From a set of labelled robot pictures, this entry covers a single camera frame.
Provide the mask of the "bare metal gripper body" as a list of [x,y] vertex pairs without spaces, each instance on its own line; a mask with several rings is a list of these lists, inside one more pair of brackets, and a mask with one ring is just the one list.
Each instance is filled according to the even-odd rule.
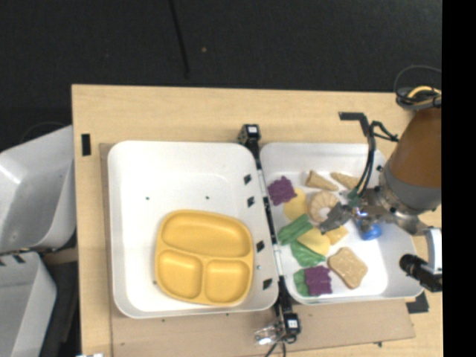
[[377,228],[382,229],[384,224],[394,224],[412,236],[423,235],[428,230],[428,225],[419,217],[421,210],[406,206],[394,193],[384,187],[368,188],[363,193],[351,190],[347,198],[348,205],[353,209],[356,224],[361,216],[373,217],[376,220],[375,231],[360,232],[362,236],[375,236]]

